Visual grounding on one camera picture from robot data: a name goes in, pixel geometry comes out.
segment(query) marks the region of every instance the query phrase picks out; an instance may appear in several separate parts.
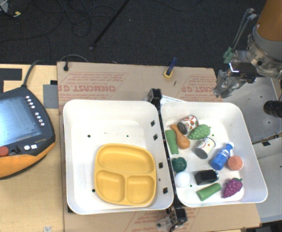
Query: green object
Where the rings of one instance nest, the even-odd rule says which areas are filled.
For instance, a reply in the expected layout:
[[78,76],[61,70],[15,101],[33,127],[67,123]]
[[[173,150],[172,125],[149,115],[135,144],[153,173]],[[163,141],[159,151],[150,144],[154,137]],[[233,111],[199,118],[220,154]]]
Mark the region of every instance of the green object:
[[233,52],[229,52],[229,53],[227,54],[227,56],[225,57],[225,59],[224,59],[224,64],[230,63],[231,59],[233,58],[233,55],[234,55]]
[[187,162],[183,157],[173,158],[171,164],[173,170],[177,173],[184,171],[187,167]]
[[179,148],[178,145],[176,143],[176,134],[174,132],[174,130],[166,130],[165,131],[165,135],[166,135],[166,140],[167,143],[169,145],[169,149],[171,154],[178,154],[179,153]]
[[207,137],[211,132],[211,128],[205,124],[197,126],[195,129],[191,131],[188,138],[189,139],[203,139]]
[[221,189],[222,189],[222,187],[219,183],[214,183],[214,184],[212,184],[212,185],[210,185],[206,188],[203,188],[203,189],[197,191],[196,193],[198,194],[200,200],[204,201],[207,198],[209,198],[210,196],[212,196],[213,194],[220,191]]
[[232,48],[231,47],[228,47],[228,49],[225,51],[224,55],[223,55],[223,58],[226,58],[229,53],[231,52]]

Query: toy can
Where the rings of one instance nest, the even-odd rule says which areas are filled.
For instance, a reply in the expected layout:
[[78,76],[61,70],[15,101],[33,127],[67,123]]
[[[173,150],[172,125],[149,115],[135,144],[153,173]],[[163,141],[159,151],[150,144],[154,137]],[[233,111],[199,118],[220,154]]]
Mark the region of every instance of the toy can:
[[201,158],[206,159],[209,156],[209,153],[214,149],[215,142],[212,138],[206,137],[203,138],[200,144],[195,149],[195,154]]
[[189,115],[185,117],[181,122],[179,122],[177,124],[177,127],[183,135],[186,135],[188,134],[189,131],[192,131],[198,125],[199,125],[198,119],[193,115]]

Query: yellow divided plate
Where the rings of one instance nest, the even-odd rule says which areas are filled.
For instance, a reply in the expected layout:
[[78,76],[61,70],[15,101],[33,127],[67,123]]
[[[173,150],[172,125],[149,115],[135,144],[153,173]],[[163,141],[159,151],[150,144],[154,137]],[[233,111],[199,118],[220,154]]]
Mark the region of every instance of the yellow divided plate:
[[147,205],[155,196],[155,160],[144,148],[102,146],[96,154],[94,175],[96,192],[106,202]]

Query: egg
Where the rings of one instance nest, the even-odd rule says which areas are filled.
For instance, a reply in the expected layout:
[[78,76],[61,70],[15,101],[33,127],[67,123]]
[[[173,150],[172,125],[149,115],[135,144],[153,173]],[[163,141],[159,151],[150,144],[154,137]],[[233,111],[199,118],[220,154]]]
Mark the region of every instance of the egg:
[[179,172],[174,178],[176,187],[185,188],[189,186],[191,181],[191,174],[189,172]]

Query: black floor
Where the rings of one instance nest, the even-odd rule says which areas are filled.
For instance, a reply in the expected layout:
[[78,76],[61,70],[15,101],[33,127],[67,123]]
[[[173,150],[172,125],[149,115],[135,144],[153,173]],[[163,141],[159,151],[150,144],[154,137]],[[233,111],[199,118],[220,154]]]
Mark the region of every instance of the black floor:
[[[244,12],[260,13],[266,0],[130,0],[89,48],[126,0],[9,0],[0,9],[0,63],[55,65],[69,54],[89,62],[226,69]],[[245,49],[252,21],[239,42]],[[70,61],[85,61],[71,57]]]

